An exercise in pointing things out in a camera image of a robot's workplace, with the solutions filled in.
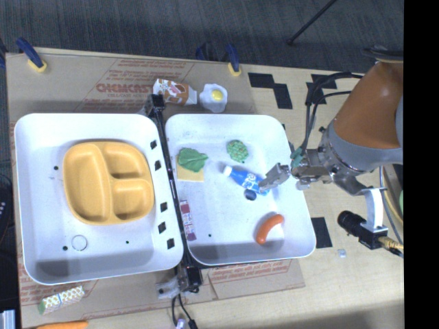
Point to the green lettuce leaf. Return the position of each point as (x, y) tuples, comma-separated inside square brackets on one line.
[(192, 159)]

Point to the yellow cheese slice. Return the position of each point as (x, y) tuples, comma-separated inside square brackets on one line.
[(187, 177)]

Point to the black cylinder on white bracket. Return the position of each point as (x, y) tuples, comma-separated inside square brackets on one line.
[(356, 225)]

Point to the green grapes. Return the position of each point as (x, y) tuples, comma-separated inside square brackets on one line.
[(237, 150)]

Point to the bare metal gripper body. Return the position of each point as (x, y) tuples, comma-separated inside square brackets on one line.
[(313, 166)]

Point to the blue bottle white cap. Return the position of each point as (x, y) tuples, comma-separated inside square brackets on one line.
[(243, 178)]

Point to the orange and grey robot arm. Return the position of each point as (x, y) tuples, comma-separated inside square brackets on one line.
[(367, 115)]

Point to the orange sausage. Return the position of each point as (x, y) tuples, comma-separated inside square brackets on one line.
[(267, 230)]

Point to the brown cardboard board red print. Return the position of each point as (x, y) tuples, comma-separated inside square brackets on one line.
[(103, 77)]

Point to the white plastic tray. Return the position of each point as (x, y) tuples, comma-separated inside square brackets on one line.
[(41, 183), (233, 218)]

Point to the green and white patterned box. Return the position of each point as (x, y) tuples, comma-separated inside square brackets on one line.
[(61, 299)]

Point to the thin black rod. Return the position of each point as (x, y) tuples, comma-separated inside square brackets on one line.
[(173, 190)]

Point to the red and white packet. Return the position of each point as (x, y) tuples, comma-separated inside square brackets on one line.
[(187, 219)]

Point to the yellow divided plate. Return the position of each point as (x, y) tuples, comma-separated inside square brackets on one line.
[(89, 183)]

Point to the white fried egg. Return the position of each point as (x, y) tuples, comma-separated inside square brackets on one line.
[(213, 98)]

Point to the dark blue round ball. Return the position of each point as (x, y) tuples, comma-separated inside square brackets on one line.
[(250, 195)]

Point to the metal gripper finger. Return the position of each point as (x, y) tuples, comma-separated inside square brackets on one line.
[(276, 175)]

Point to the brown and white carton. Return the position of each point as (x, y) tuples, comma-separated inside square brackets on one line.
[(175, 93)]

